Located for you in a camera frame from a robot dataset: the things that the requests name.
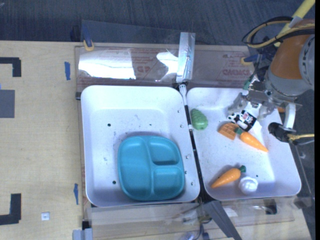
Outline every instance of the beige table surface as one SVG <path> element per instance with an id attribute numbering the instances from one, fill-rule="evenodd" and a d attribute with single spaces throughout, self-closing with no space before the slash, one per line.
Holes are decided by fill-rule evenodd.
<path id="1" fill-rule="evenodd" d="M 0 41 L 0 57 L 19 57 L 22 68 L 22 77 L 12 77 L 12 65 L 0 64 L 1 89 L 15 90 L 15 117 L 0 118 L 0 215 L 10 212 L 11 194 L 22 196 L 21 220 L 0 225 L 0 240 L 67 240 L 72 239 L 73 230 L 82 226 L 79 101 L 75 99 L 75 47 L 81 45 Z M 70 63 L 71 80 L 66 80 L 65 62 Z M 43 212 L 50 212 L 50 220 L 42 221 Z M 302 211 L 294 209 L 292 214 L 294 220 L 290 222 L 236 229 L 243 239 L 311 239 Z M 226 237 L 220 229 L 209 230 L 209 234 L 212 239 Z M 179 236 L 176 233 L 137 239 Z"/>

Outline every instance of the black corner marker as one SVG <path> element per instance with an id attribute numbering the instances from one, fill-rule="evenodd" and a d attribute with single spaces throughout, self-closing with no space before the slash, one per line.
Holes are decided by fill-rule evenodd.
<path id="1" fill-rule="evenodd" d="M 21 77 L 21 60 L 18 57 L 0 57 L 0 64 L 12 64 L 12 76 Z"/>
<path id="2" fill-rule="evenodd" d="M 0 215 L 0 225 L 17 224 L 21 220 L 21 194 L 11 194 L 10 213 Z"/>

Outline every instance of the blue plate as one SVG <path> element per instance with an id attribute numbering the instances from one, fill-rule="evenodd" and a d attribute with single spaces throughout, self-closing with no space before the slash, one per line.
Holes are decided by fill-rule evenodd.
<path id="1" fill-rule="evenodd" d="M 123 192 L 138 201 L 172 199 L 185 186 L 180 150 L 160 136 L 125 139 L 118 149 L 118 174 Z"/>

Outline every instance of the toy carrot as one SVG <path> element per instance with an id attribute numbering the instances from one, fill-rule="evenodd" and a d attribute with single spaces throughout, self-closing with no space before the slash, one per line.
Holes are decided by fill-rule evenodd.
<path id="1" fill-rule="evenodd" d="M 240 135 L 240 140 L 242 140 L 244 143 L 250 145 L 251 147 L 254 147 L 258 150 L 268 152 L 268 149 L 262 145 L 262 143 L 257 140 L 252 134 L 250 134 L 247 131 L 242 131 L 239 127 L 234 130 L 237 134 Z"/>
<path id="2" fill-rule="evenodd" d="M 240 168 L 231 168 L 227 170 L 224 174 L 222 174 L 212 185 L 211 188 L 217 188 L 222 185 L 228 184 L 230 182 L 234 182 L 240 178 L 241 173 L 246 172 L 246 167 L 241 165 Z"/>

